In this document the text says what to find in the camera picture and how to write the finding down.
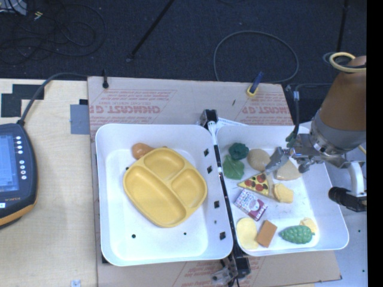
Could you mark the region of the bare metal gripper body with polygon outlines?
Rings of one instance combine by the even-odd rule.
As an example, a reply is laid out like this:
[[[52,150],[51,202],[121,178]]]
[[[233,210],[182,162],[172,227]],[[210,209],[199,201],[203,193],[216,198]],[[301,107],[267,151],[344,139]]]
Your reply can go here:
[[[297,161],[300,173],[307,172],[313,164],[329,163],[340,169],[349,168],[349,161],[344,157],[348,149],[342,149],[321,135],[297,134],[287,143],[289,155]]]

